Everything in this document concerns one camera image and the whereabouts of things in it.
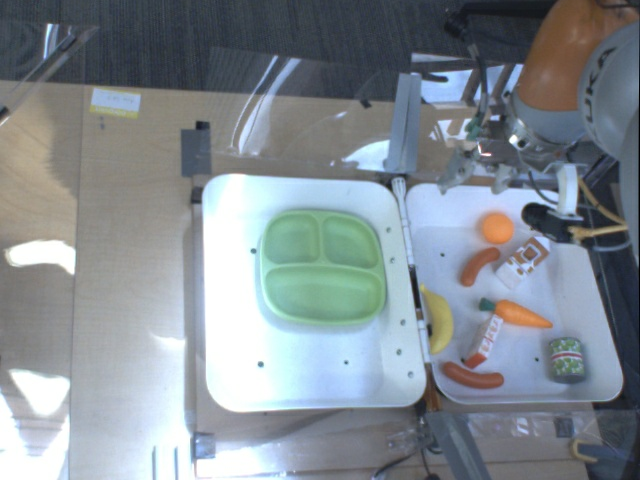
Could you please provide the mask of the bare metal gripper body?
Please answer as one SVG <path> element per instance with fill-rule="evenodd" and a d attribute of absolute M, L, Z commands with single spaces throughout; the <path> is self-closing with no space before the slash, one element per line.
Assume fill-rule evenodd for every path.
<path fill-rule="evenodd" d="M 489 126 L 478 137 L 476 157 L 484 164 L 547 169 L 549 165 L 564 160 L 564 150 L 527 134 L 508 130 L 505 126 Z"/>

